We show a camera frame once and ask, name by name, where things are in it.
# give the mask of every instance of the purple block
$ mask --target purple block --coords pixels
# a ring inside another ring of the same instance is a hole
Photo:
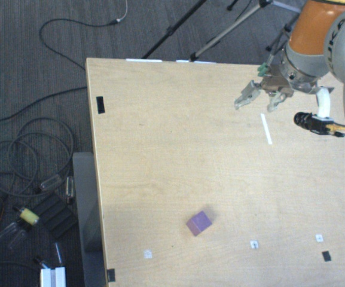
[[[191,230],[194,236],[197,236],[211,224],[212,222],[208,219],[207,215],[201,211],[188,220],[187,227]]]

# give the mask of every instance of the silver tripod leg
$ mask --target silver tripod leg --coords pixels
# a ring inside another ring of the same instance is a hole
[[[202,55],[205,51],[213,47],[215,44],[217,44],[220,39],[228,35],[232,30],[237,28],[241,23],[243,23],[246,19],[248,19],[251,15],[256,13],[261,8],[260,4],[253,7],[250,11],[248,11],[244,16],[241,16],[238,20],[236,20],[233,25],[231,25],[229,28],[221,32],[218,36],[214,37],[209,41],[203,48],[199,49],[199,51],[193,53],[191,55],[190,61],[195,61],[199,58],[200,55]]]

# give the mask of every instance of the white cable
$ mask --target white cable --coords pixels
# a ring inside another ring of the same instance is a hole
[[[126,12],[121,18],[117,18],[117,22],[121,22],[125,18],[125,16],[127,16],[128,9],[129,9],[129,3],[128,3],[128,0],[126,0]]]

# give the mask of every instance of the light wood surface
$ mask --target light wood surface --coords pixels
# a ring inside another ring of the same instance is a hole
[[[295,93],[268,113],[262,92],[236,111],[260,81],[256,66],[86,66],[110,287],[345,286],[345,138],[293,123],[317,113],[315,96]],[[331,116],[344,123],[343,85],[322,83],[335,87]],[[185,224],[201,210],[213,224],[194,237]]]

